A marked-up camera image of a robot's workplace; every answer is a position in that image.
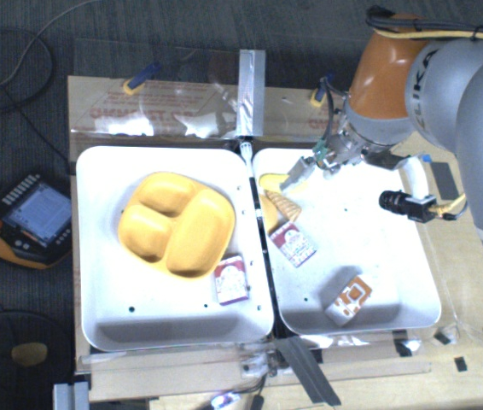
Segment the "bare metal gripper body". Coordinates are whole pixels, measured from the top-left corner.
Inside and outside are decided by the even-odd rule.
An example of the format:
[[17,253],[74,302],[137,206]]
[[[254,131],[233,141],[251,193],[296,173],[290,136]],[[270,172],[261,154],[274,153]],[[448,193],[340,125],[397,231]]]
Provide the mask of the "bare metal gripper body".
[[316,145],[316,162],[319,168],[340,168],[361,161],[362,151],[369,142],[351,126],[326,131]]

